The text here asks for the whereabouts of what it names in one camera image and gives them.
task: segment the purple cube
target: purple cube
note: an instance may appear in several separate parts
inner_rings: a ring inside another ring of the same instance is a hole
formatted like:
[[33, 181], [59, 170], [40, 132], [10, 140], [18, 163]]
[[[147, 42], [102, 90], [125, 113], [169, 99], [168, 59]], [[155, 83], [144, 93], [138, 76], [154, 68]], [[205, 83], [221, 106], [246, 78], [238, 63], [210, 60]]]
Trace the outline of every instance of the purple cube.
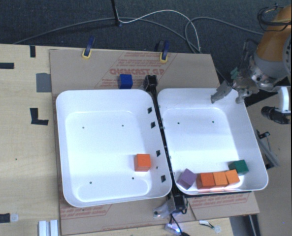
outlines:
[[177, 183], [185, 189], [189, 189], [192, 184], [195, 182], [197, 175], [191, 172], [189, 169], [186, 169], [177, 180]]

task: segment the green block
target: green block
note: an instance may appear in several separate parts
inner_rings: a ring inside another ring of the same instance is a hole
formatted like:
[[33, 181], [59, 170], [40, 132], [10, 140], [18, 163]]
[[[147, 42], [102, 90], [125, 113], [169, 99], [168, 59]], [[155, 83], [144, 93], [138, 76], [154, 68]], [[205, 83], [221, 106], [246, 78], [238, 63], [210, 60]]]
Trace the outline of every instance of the green block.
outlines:
[[229, 164], [230, 170], [236, 170], [239, 176], [242, 176], [249, 172], [248, 166], [244, 160], [234, 161]]

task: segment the orange block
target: orange block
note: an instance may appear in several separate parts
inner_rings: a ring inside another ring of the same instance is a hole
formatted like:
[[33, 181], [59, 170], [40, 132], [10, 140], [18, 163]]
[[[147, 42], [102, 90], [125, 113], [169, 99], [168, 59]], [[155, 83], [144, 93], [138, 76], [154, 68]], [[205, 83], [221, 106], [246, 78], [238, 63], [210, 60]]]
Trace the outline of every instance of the orange block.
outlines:
[[238, 172], [236, 170], [230, 170], [225, 172], [228, 184], [235, 184], [240, 181]]
[[214, 175], [212, 173], [200, 173], [196, 178], [198, 189], [211, 188], [215, 186]]
[[135, 171], [146, 172], [151, 167], [150, 154], [137, 154], [134, 158]]
[[227, 177], [224, 171], [213, 172], [216, 187], [225, 187], [228, 185]]

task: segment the cardboard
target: cardboard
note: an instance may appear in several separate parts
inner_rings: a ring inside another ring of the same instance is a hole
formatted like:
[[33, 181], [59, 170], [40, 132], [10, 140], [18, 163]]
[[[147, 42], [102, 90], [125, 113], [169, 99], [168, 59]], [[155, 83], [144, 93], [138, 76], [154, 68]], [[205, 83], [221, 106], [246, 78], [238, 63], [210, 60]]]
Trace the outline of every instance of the cardboard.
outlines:
[[[108, 231], [165, 224], [169, 218], [153, 218], [153, 209], [166, 198], [121, 204], [75, 208], [63, 197], [55, 101], [65, 90], [117, 89], [118, 76], [131, 74], [132, 88], [139, 88], [146, 75], [156, 75], [157, 91], [164, 88], [217, 88], [218, 77], [210, 55], [169, 53], [160, 63], [155, 52], [92, 50], [89, 59], [82, 50], [50, 50], [53, 119], [62, 235]], [[204, 196], [189, 199], [186, 214], [178, 221], [230, 217], [258, 213], [253, 193]]]

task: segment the blue and yellow clamp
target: blue and yellow clamp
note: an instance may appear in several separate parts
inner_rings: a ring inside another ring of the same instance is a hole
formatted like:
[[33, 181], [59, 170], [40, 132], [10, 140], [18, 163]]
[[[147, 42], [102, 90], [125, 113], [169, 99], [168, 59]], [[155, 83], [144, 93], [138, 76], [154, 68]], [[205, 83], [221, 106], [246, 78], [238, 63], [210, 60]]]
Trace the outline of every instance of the blue and yellow clamp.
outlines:
[[87, 48], [85, 50], [83, 50], [83, 52], [82, 52], [82, 57], [84, 59], [89, 59], [90, 58], [91, 49], [92, 49], [93, 45], [95, 44], [95, 41], [96, 41], [96, 37], [90, 36]]
[[160, 62], [167, 62], [167, 53], [170, 47], [170, 42], [168, 40], [163, 41], [160, 40], [158, 44], [155, 46], [155, 52], [160, 52]]

